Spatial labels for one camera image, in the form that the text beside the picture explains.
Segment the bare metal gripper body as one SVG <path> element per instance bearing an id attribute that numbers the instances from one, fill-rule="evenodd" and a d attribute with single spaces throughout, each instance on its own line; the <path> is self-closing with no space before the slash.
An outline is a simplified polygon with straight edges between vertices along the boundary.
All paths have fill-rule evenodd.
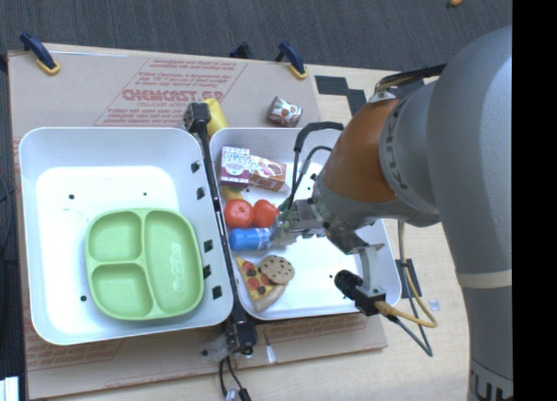
<path id="1" fill-rule="evenodd" d="M 317 205 L 312 198 L 295 200 L 286 215 L 286 231 L 303 238 L 325 237 L 326 227 L 316 210 Z"/>

